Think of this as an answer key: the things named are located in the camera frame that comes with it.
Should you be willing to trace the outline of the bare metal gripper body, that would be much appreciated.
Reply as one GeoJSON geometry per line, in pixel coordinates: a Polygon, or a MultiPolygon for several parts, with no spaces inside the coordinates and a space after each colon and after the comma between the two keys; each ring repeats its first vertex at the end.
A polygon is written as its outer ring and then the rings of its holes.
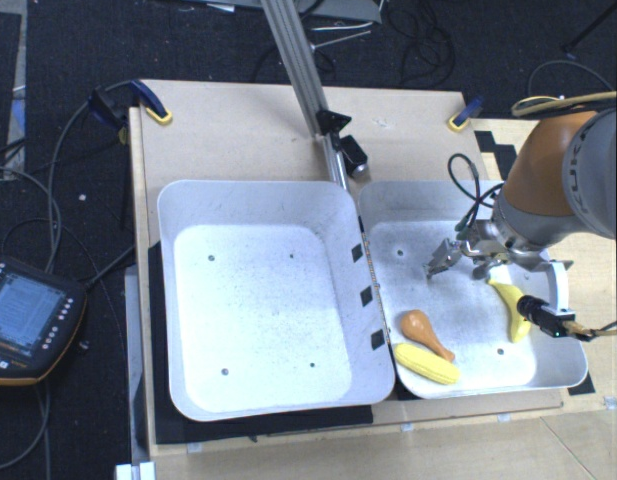
{"type": "Polygon", "coordinates": [[[503,254],[509,263],[527,271],[540,271],[551,262],[547,249],[516,233],[507,223],[476,220],[457,233],[462,253],[473,258],[478,255],[503,254]]]}

